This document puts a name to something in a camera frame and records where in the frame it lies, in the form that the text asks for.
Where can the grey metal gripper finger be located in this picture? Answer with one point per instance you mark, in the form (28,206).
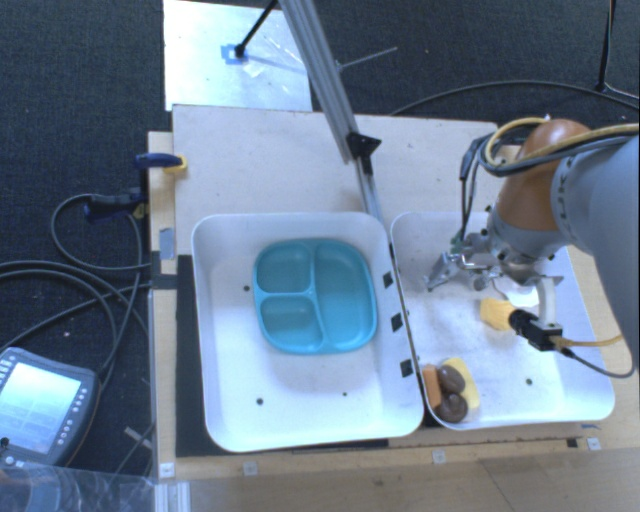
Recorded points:
(442,270)
(482,281)

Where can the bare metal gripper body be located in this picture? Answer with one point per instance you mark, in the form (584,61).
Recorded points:
(505,262)

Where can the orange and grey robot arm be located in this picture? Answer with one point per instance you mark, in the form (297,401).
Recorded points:
(595,200)

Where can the yellow toy bread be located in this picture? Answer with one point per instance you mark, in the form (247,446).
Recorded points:
(494,312)

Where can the thin black and white rod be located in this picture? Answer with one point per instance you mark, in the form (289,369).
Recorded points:
(406,320)

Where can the blue divided plate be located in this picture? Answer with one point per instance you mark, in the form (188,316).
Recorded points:
(345,300)

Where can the brown toy doughnut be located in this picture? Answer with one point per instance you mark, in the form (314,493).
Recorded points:
(451,378)
(452,407)

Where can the white plastic tray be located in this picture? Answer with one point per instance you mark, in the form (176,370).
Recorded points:
(300,400)
(515,380)

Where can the yellow toy cheese slice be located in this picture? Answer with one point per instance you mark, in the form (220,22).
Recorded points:
(471,387)

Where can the orange toy biscuit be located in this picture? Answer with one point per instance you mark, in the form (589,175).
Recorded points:
(431,387)

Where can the pale wood board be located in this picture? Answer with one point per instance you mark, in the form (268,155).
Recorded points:
(270,165)

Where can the black cylinder on white bracket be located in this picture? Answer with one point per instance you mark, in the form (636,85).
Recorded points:
(537,330)

